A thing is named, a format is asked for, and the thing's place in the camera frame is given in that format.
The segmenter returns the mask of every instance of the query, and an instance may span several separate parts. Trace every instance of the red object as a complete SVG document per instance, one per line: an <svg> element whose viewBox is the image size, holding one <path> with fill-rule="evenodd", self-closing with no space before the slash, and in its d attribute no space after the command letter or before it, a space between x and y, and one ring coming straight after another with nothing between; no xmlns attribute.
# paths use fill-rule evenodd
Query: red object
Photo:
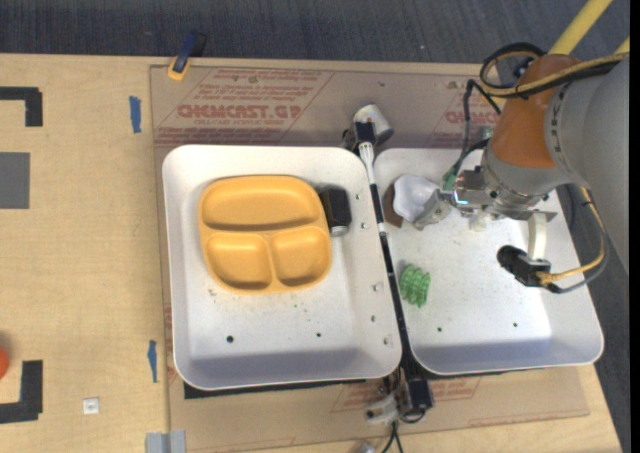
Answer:
<svg viewBox="0 0 640 453"><path fill-rule="evenodd" d="M7 352L5 352L2 347L0 347L0 378L4 376L8 369L9 356L7 355Z"/></svg>

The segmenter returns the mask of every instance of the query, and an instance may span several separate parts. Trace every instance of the blue tape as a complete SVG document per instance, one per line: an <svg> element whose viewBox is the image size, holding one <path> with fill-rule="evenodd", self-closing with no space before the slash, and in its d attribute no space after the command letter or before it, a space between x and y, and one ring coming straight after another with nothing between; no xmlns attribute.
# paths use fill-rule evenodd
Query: blue tape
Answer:
<svg viewBox="0 0 640 453"><path fill-rule="evenodd" d="M135 96L129 96L129 113L131 115L131 127L134 133L142 133L140 123L142 122L142 110L140 108L140 99Z"/></svg>
<svg viewBox="0 0 640 453"><path fill-rule="evenodd" d="M153 377L153 383L158 383L158 354L156 353L156 342L152 339L149 341L149 349L147 350L147 359L149 359L149 366L151 366L151 376Z"/></svg>

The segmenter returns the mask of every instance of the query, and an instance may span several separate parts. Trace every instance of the white square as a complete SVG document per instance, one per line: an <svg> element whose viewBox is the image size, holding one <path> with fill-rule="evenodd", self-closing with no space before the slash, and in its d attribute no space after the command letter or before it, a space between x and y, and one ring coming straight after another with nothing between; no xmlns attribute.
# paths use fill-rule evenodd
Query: white square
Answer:
<svg viewBox="0 0 640 453"><path fill-rule="evenodd" d="M82 400L82 410L85 414L100 413L100 398L85 398Z"/></svg>

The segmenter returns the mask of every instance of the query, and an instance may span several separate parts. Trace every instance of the yellow divided plate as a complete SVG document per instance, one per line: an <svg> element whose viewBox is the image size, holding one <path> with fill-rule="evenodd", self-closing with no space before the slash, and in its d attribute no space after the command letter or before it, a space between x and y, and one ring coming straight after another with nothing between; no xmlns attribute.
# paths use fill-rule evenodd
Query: yellow divided plate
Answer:
<svg viewBox="0 0 640 453"><path fill-rule="evenodd" d="M242 176L210 184L198 204L209 274L236 293L278 293L320 282L331 239L316 191L291 176Z"/></svg>

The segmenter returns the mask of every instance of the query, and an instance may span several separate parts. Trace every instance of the gray carpet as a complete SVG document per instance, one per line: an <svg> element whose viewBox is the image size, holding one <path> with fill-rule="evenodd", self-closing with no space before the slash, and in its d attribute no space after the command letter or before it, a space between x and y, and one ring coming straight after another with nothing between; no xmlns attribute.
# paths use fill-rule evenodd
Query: gray carpet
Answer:
<svg viewBox="0 0 640 453"><path fill-rule="evenodd" d="M514 41L549 48L585 1L0 0L0 51L166 56L196 28L212 57L480 62ZM615 0L575 54L609 54L629 32L630 0ZM579 219L574 231L589 259L597 245ZM629 278L615 256L592 294L606 336L597 369L630 451Z"/></svg>

